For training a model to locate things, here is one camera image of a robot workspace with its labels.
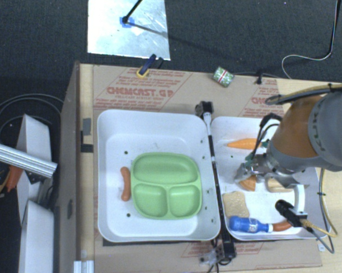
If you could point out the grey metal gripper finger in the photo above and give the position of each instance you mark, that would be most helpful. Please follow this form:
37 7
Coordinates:
239 174
250 172

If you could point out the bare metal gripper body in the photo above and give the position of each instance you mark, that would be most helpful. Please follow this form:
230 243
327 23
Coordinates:
263 165

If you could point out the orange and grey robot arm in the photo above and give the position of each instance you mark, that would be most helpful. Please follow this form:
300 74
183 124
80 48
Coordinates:
305 129

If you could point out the orange pizza slice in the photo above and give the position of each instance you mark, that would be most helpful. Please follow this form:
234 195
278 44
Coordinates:
249 184

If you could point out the beige biscuit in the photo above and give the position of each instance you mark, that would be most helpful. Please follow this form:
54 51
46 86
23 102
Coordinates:
278 189

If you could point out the thin black and white rod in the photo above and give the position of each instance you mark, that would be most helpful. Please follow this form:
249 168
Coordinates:
213 162

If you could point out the beige bread slice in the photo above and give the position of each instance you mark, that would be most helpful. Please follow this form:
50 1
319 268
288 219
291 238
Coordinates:
236 204

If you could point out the orange carrot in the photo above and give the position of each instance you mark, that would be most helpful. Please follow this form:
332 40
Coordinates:
242 143

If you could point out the white plastic tray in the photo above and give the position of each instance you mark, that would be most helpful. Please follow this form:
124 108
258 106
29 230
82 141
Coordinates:
160 127
264 203

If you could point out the blue plastic bottle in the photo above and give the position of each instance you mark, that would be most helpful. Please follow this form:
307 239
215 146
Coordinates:
246 224

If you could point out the orange sausage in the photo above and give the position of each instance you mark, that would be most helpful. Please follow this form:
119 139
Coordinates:
281 226
126 184

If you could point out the green divided plate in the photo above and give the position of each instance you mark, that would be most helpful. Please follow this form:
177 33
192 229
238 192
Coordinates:
165 186

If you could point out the brown cardboard board red print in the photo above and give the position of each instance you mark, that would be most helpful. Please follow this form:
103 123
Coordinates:
167 91

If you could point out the black cylinder on white bracket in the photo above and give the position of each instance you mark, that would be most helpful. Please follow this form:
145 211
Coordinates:
288 211

